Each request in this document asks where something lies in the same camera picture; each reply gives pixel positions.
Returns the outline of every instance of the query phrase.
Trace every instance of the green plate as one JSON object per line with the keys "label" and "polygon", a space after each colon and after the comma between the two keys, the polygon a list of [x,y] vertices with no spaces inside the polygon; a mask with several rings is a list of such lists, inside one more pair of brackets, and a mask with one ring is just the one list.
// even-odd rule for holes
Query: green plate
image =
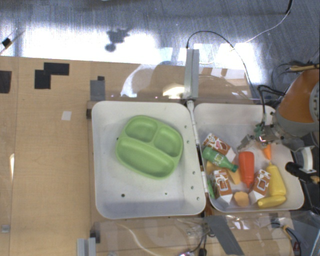
{"label": "green plate", "polygon": [[137,115],[128,121],[115,147],[121,164],[154,179],[172,174],[182,151],[183,139],[178,131],[145,115]]}

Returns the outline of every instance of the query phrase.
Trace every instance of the mustard bottle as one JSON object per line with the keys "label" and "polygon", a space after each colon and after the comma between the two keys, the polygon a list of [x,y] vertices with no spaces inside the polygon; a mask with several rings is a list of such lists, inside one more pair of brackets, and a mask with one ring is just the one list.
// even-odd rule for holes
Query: mustard bottle
{"label": "mustard bottle", "polygon": [[270,196],[285,196],[287,190],[278,167],[270,162],[269,166],[266,168],[266,171],[271,174],[268,188]]}
{"label": "mustard bottle", "polygon": [[257,204],[259,208],[268,208],[268,207],[279,206],[285,201],[286,201],[286,197],[284,195],[274,195],[274,196],[269,196],[269,197],[264,197],[259,199]]}

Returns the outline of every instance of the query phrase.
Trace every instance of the table surface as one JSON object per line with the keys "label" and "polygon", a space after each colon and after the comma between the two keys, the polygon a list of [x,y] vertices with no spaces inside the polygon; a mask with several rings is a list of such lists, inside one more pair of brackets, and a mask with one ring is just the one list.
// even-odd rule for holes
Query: table surface
{"label": "table surface", "polygon": [[[51,89],[35,89],[35,70],[43,70],[45,62],[68,63],[69,75],[52,75]],[[174,234],[170,223],[176,218],[151,219],[156,222],[152,226],[146,225],[147,220],[138,220],[140,225],[131,228],[125,220],[104,219],[95,208],[90,178],[92,145],[86,118],[90,81],[105,77],[105,95],[110,100],[169,101],[163,90],[183,84],[184,67],[2,56],[0,71],[12,71],[9,94],[0,94],[0,226],[10,225],[9,232],[0,233],[0,255],[76,255],[77,239],[87,239],[95,222],[104,227],[101,239],[105,243],[97,245],[98,256],[112,250],[119,255],[171,255],[197,245],[186,235],[174,236],[170,246],[163,244],[166,236]],[[204,68],[200,72],[201,99],[252,103],[237,95],[241,91],[250,98],[243,71],[229,70],[229,85],[212,76],[221,70]],[[120,97],[131,74],[131,88],[138,97]],[[64,112],[71,112],[69,120],[62,119]],[[152,242],[154,232],[163,238],[162,246]],[[246,255],[292,252],[281,230],[274,235],[269,229],[254,229],[245,236],[236,231],[235,237]],[[208,239],[207,250],[224,255],[216,238]]]}

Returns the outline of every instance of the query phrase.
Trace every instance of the brown and white carton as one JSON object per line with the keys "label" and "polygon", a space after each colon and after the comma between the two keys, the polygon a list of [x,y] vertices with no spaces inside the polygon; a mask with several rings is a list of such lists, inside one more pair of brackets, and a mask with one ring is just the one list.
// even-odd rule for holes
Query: brown and white carton
{"label": "brown and white carton", "polygon": [[215,199],[220,204],[227,207],[233,197],[227,172],[225,170],[215,170],[211,176],[213,176],[213,192]]}
{"label": "brown and white carton", "polygon": [[254,183],[249,191],[250,203],[254,204],[267,194],[271,174],[260,169],[254,174]]}
{"label": "brown and white carton", "polygon": [[220,138],[215,136],[212,133],[209,133],[205,140],[202,143],[205,147],[212,148],[215,151],[220,152],[221,154],[225,155],[226,158],[231,163],[235,157],[236,153],[233,151],[233,149],[224,141],[222,141]]}

